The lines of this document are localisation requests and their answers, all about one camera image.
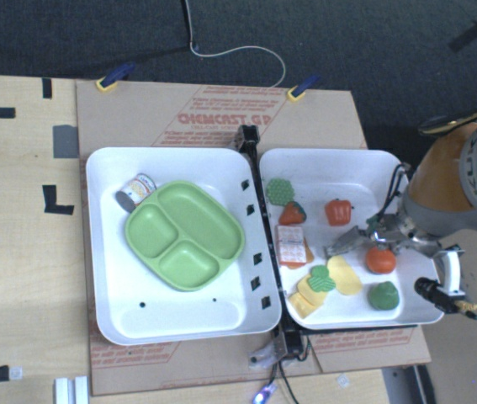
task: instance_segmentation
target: green plate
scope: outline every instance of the green plate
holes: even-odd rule
[[[161,279],[199,290],[217,279],[244,248],[240,223],[217,200],[187,181],[158,188],[126,221],[126,240]]]

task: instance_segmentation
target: table surface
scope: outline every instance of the table surface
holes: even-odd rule
[[[0,382],[0,402],[53,402],[56,378],[89,376],[87,294],[79,160],[53,157],[52,127],[77,125],[75,84],[53,80],[42,98],[40,78],[0,77],[0,365],[23,378]],[[73,215],[45,214],[43,185]],[[388,403],[382,371],[293,377],[300,402]],[[90,402],[251,402],[262,381],[91,397]],[[271,403],[291,402],[281,380]]]

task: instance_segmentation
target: cardboard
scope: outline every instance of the cardboard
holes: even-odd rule
[[[256,125],[259,155],[276,147],[366,148],[352,95],[310,90],[298,102],[282,88],[119,82],[109,93],[77,83],[82,208],[90,316],[92,393],[105,395],[269,377],[248,354],[271,333],[121,347],[102,337],[94,315],[87,216],[87,158],[106,146],[229,146],[240,125]],[[421,327],[311,335],[312,352],[286,374],[422,364],[430,360]]]

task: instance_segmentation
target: blue clamp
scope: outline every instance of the blue clamp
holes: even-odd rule
[[[135,63],[125,63],[113,69],[106,77],[96,81],[96,87],[106,93],[117,86],[117,81],[126,79],[135,69]]]
[[[311,75],[305,81],[303,81],[300,85],[297,85],[297,86],[291,88],[287,92],[287,98],[291,102],[297,102],[298,100],[300,100],[301,98],[304,97],[305,90],[307,88],[313,87],[313,85],[315,85],[320,79],[321,79],[321,77],[318,77],[316,75]]]

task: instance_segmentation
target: can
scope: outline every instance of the can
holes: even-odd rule
[[[128,212],[133,210],[148,196],[154,193],[156,185],[144,173],[138,173],[135,178],[130,180],[120,191],[115,195],[120,206]]]

